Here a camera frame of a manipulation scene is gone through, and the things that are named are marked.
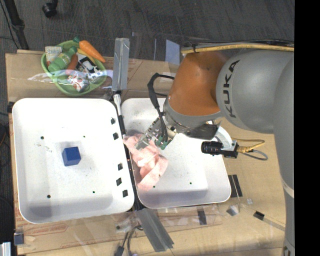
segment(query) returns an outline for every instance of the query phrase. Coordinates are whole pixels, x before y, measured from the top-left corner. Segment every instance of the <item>black pole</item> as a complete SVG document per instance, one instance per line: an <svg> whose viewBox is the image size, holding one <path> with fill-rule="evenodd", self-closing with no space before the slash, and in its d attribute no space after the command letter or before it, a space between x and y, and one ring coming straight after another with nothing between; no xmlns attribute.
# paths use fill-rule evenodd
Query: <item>black pole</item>
<svg viewBox="0 0 320 256"><path fill-rule="evenodd" d="M9 14L12 28L16 33L16 36L18 38L21 48L24 50L29 50L29 46L24 33L25 24L24 24L24 21L19 17L15 1L14 0L3 0L3 1L7 9L7 12Z"/></svg>

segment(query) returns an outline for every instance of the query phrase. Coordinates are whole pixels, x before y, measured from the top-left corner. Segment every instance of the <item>orange carrot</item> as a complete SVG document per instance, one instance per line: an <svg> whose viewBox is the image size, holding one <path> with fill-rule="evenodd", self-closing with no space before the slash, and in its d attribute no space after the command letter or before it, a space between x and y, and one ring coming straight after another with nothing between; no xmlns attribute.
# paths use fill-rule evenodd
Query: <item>orange carrot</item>
<svg viewBox="0 0 320 256"><path fill-rule="evenodd" d="M71 61L65 70L65 74L69 76L72 73L72 71L76 69L77 64L78 64L78 55L75 53L71 57Z"/></svg>
<svg viewBox="0 0 320 256"><path fill-rule="evenodd" d="M91 43L89 43L87 40L81 40L76 36L73 39L74 42L79 44L79 47L81 50L83 50L86 54L90 55L91 57L101 61L102 63L105 63L106 60L102 55L92 46Z"/></svg>

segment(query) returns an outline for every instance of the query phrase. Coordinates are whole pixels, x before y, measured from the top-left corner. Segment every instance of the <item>green bottle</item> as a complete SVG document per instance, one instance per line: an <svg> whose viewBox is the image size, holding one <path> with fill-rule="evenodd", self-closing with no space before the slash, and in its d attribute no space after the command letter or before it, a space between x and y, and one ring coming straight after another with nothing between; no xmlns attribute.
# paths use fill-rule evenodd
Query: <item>green bottle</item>
<svg viewBox="0 0 320 256"><path fill-rule="evenodd" d="M48 70L50 72L56 72L66 69L71 61L72 55L74 55L77 51L78 50L75 46L71 46L67 52L61 52L58 57L56 57L54 61L48 66Z"/></svg>

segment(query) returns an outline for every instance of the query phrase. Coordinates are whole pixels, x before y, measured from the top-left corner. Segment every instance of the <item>yellow cable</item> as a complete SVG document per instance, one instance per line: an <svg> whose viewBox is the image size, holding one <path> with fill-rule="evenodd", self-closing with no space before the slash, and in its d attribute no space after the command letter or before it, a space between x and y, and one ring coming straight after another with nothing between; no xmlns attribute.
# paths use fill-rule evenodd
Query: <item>yellow cable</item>
<svg viewBox="0 0 320 256"><path fill-rule="evenodd" d="M252 146L238 146L236 149L237 152L246 153L250 152L251 150L264 145L266 142L263 139L240 139L240 138L232 138L238 142L259 142L258 144Z"/></svg>
<svg viewBox="0 0 320 256"><path fill-rule="evenodd" d="M274 51L287 51L294 52L294 47L288 46L277 46L277 45L268 45L268 44L251 44L251 43L238 43L238 44L228 44L228 45L220 45L220 46L210 46L203 48L195 48L195 49L182 49L182 54L191 54L191 53L200 53L200 52L211 52L211 51L221 51L221 50L231 50L231 49L262 49L262 50L274 50Z"/></svg>

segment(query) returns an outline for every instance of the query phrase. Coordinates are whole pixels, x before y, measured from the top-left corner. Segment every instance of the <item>white tray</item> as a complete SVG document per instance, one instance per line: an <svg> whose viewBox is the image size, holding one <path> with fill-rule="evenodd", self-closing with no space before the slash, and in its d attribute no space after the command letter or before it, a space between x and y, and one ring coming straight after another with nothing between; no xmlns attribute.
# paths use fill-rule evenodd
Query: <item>white tray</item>
<svg viewBox="0 0 320 256"><path fill-rule="evenodd" d="M27 221L110 215L132 207L126 153L109 101L25 98L14 104L12 116L19 208ZM68 147L79 148L78 165L64 166Z"/></svg>
<svg viewBox="0 0 320 256"><path fill-rule="evenodd" d="M148 98L131 98L122 104L127 135L143 134L157 118L157 110ZM205 205L226 201L231 186L223 157L201 152L203 140L177 134L161 154L168 159L168 167L154 188L148 192L137 189L139 200L147 208ZM136 182L141 180L134 171Z"/></svg>

